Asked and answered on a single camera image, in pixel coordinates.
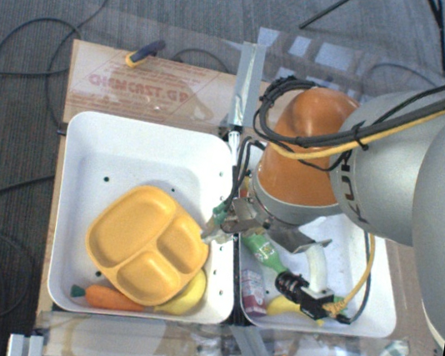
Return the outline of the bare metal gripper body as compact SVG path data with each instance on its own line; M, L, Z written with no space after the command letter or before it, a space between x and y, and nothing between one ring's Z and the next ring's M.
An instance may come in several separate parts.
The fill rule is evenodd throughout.
M309 248L310 238L297 225L282 221L270 214L256 197L235 198L221 229L224 233L243 234L263 229L269 238L289 253L301 253Z

